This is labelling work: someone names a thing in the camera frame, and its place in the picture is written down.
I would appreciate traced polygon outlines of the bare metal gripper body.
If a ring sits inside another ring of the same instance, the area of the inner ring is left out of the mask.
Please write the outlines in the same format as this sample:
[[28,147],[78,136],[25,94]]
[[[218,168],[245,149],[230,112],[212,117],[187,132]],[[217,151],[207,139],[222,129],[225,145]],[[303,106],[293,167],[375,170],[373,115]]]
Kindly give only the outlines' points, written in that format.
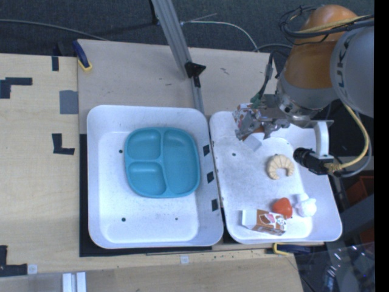
[[282,94],[265,94],[261,98],[257,119],[262,123],[274,119],[286,119],[290,124],[304,128],[317,114],[316,109],[309,109],[295,103]]

